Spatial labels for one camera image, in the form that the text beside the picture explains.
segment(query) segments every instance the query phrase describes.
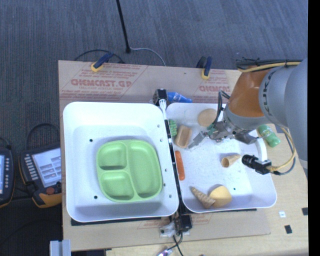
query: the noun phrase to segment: black stand pole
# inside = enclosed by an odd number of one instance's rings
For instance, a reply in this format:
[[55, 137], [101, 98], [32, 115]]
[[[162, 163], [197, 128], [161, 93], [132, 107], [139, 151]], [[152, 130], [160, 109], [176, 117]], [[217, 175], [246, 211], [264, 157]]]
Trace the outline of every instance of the black stand pole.
[[116, 0], [116, 5], [118, 7], [118, 12], [119, 12], [120, 20], [121, 20], [121, 25], [122, 25], [122, 31], [123, 31], [124, 40], [125, 40], [125, 46], [126, 46], [125, 51], [127, 53], [130, 53], [131, 52], [131, 48], [130, 48], [129, 42], [128, 42], [128, 36], [127, 36], [126, 27], [125, 27], [124, 16], [122, 14], [121, 6], [120, 6], [120, 0]]

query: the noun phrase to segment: round cookie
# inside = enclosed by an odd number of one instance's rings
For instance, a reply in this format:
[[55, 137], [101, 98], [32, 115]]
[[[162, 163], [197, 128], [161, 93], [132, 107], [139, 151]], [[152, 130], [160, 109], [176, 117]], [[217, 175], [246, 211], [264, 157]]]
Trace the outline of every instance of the round cookie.
[[198, 124], [203, 127], [208, 127], [216, 119], [217, 111], [213, 108], [207, 108], [198, 115]]

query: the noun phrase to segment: gray carpet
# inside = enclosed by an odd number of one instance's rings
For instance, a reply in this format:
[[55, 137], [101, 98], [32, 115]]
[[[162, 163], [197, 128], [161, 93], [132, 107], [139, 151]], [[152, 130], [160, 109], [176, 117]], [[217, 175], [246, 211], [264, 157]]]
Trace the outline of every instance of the gray carpet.
[[[235, 69], [236, 59], [304, 59], [308, 56], [307, 0], [121, 0], [132, 48], [150, 48], [167, 66], [196, 67], [212, 56], [212, 68]], [[16, 187], [18, 156], [28, 131], [59, 124], [58, 60], [104, 49], [125, 63], [162, 65], [149, 51], [126, 53], [116, 0], [11, 0], [0, 3], [0, 136], [11, 142]], [[95, 61], [102, 52], [82, 56]], [[43, 127], [33, 147], [57, 141]], [[0, 208], [0, 256], [49, 255], [62, 239], [60, 206], [39, 209], [25, 194]]]

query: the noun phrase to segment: green divided plate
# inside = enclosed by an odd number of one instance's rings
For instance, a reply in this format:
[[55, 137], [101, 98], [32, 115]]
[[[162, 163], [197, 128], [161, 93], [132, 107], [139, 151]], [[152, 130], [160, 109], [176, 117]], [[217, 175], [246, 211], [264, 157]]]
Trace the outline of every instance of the green divided plate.
[[103, 194], [114, 202], [137, 202], [158, 195], [162, 174], [154, 147], [138, 139], [103, 144], [96, 154], [96, 169]]

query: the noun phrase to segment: waffle cone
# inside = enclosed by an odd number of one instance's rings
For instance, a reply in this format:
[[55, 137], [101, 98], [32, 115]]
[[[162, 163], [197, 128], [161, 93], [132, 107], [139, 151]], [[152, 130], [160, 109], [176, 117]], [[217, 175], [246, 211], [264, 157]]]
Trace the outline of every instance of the waffle cone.
[[233, 154], [233, 155], [226, 156], [226, 157], [222, 158], [221, 164], [222, 164], [223, 167], [230, 167], [240, 157], [241, 157], [241, 155], [239, 155], [239, 154]]
[[202, 203], [203, 207], [206, 209], [209, 209], [216, 201], [213, 198], [206, 195], [205, 193], [202, 193], [201, 191], [199, 191], [195, 187], [191, 188], [191, 192]]

